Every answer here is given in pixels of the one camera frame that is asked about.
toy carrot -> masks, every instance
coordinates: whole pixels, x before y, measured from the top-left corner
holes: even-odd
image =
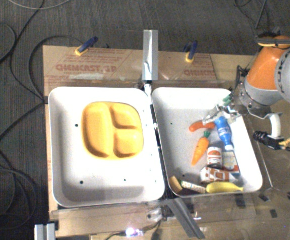
[[[194,122],[192,125],[189,126],[189,131],[191,131],[192,133],[200,128],[207,128],[207,129],[213,129],[215,128],[215,124],[213,122],[209,122],[205,125],[203,125],[202,121],[197,121]]]
[[[209,135],[210,135],[210,132],[206,130],[204,131],[204,136],[198,140],[196,149],[194,152],[194,156],[191,161],[191,166],[196,165],[196,163],[199,161],[202,155],[206,152],[209,145],[209,140],[208,140]]]

white container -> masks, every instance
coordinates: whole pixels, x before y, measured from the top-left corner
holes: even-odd
[[[202,130],[188,127],[202,120],[228,91],[224,89],[158,88],[152,93],[164,165],[159,157],[155,129],[146,94],[134,88],[59,87],[49,95],[51,132],[52,188],[55,200],[66,208],[149,202],[164,191],[162,166],[167,178],[198,183],[199,171],[206,157],[191,167],[192,154]],[[125,103],[140,116],[144,148],[133,158],[101,160],[83,147],[81,116],[92,102]],[[232,142],[241,171],[240,187],[244,192],[257,191],[261,173],[249,136],[240,117],[231,124]],[[209,136],[218,138],[217,131]]]

toy banana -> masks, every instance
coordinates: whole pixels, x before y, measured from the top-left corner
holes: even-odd
[[[243,191],[231,182],[213,182],[207,185],[206,192],[210,194]]]

blue clamp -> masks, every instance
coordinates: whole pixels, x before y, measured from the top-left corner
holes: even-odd
[[[194,55],[197,49],[197,41],[193,41],[193,43],[190,45],[191,43],[187,43],[185,45],[185,47],[183,48],[183,53],[187,53],[186,54],[186,62],[191,63],[194,61]]]
[[[76,55],[82,56],[84,53],[86,53],[88,51],[88,48],[93,47],[97,41],[98,41],[98,38],[95,36],[93,38],[89,39],[86,43],[84,43],[82,46],[78,47],[75,50]]]

plastic bottle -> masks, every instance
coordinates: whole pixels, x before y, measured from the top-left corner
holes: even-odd
[[[214,123],[217,127],[219,138],[225,145],[225,150],[232,151],[234,148],[231,144],[231,131],[227,120],[223,116],[221,116],[216,119]]]

